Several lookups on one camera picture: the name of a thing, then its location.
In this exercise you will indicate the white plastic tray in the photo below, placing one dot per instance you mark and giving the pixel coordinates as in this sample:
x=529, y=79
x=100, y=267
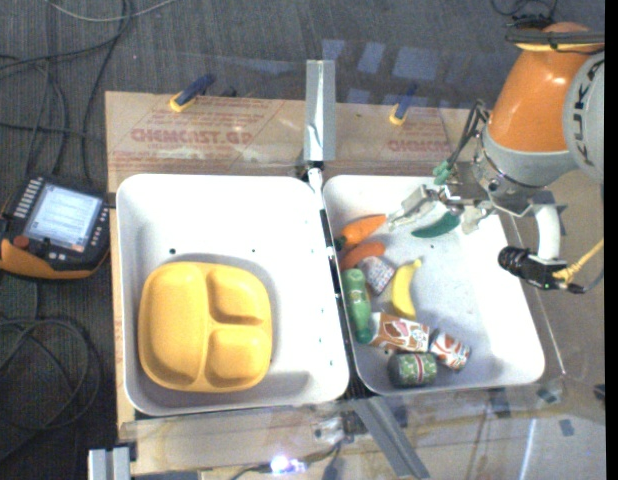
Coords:
x=229, y=213
x=469, y=288

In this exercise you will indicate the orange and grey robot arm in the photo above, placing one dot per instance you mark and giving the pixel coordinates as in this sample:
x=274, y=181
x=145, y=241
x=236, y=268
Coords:
x=531, y=98

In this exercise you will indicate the green can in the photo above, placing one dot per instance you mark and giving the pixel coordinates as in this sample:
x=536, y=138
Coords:
x=413, y=369

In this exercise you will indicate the yellow banana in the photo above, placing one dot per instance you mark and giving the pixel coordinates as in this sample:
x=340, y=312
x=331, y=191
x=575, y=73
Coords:
x=403, y=293

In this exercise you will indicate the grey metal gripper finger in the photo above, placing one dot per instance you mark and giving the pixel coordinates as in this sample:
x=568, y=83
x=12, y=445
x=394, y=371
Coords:
x=420, y=200
x=475, y=218

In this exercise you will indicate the orange carrot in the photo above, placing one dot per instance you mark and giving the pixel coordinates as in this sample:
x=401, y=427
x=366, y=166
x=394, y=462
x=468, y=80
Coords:
x=361, y=228

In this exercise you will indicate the dark green pea pod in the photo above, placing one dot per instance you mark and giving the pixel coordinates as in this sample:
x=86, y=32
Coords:
x=436, y=226

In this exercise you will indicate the brown cardboard board red print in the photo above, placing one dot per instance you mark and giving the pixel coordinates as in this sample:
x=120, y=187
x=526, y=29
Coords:
x=199, y=138

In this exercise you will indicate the orange and white can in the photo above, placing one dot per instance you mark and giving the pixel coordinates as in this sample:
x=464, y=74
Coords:
x=450, y=350

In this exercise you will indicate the orange and white carton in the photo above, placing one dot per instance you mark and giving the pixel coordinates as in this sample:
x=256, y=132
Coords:
x=399, y=332

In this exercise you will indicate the green bottle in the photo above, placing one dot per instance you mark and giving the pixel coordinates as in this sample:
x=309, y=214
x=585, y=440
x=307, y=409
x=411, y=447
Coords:
x=357, y=303

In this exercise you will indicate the black cylinder on white bracket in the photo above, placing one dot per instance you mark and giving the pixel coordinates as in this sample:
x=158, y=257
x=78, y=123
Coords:
x=548, y=228

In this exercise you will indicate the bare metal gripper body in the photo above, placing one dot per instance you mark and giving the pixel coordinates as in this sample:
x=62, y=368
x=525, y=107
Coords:
x=469, y=185

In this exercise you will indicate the orange sausage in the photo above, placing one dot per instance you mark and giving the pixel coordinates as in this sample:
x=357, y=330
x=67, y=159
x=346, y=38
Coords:
x=361, y=254

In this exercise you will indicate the yellow divided plate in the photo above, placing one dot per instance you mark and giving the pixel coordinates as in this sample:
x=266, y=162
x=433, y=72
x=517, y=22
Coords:
x=189, y=318

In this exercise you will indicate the small chequered packet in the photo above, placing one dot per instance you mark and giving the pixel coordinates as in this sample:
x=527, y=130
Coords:
x=378, y=274

